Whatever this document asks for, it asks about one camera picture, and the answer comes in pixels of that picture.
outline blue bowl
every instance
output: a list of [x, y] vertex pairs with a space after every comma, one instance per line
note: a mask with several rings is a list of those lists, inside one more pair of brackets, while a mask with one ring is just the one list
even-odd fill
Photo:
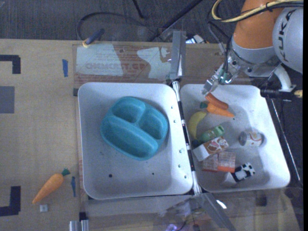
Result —
[[168, 132], [166, 117], [153, 106], [134, 97], [123, 97], [101, 122], [106, 143], [136, 160], [153, 157]]

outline toy carrot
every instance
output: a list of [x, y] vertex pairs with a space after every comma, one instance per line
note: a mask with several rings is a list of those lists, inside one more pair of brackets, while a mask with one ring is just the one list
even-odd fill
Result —
[[223, 110], [227, 110], [229, 108], [229, 105], [221, 100], [219, 100], [218, 98], [216, 98], [212, 93], [209, 93], [205, 96], [205, 98], [212, 103], [213, 105], [215, 105], [216, 107], [223, 109]]
[[232, 114], [230, 111], [218, 108], [217, 106], [213, 105], [212, 103], [201, 102], [200, 108], [201, 109], [206, 108], [206, 110], [209, 113], [212, 113], [212, 114], [227, 116], [227, 117], [234, 117], [234, 114]]
[[56, 173], [52, 175], [46, 183], [43, 185], [43, 187], [40, 189], [38, 194], [33, 199], [32, 203], [35, 204], [39, 201], [41, 201], [43, 198], [48, 196], [50, 193], [57, 190], [64, 181], [64, 176], [70, 174], [69, 170], [65, 168], [62, 173]]

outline gray small square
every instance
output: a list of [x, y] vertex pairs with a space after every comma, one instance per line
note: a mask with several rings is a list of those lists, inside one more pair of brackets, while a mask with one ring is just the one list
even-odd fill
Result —
[[0, 114], [13, 114], [15, 87], [0, 86]]

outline can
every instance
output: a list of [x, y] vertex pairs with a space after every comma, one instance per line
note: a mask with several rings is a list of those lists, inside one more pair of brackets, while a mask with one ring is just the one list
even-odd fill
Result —
[[239, 136], [242, 146], [260, 146], [263, 142], [262, 134], [258, 131], [243, 131]]

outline yellow banana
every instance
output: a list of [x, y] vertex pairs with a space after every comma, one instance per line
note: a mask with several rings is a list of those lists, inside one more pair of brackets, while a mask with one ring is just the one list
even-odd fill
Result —
[[188, 132], [193, 137], [193, 139], [197, 139], [197, 126], [199, 122], [206, 116], [206, 112], [204, 111], [197, 111], [194, 113], [188, 121]]

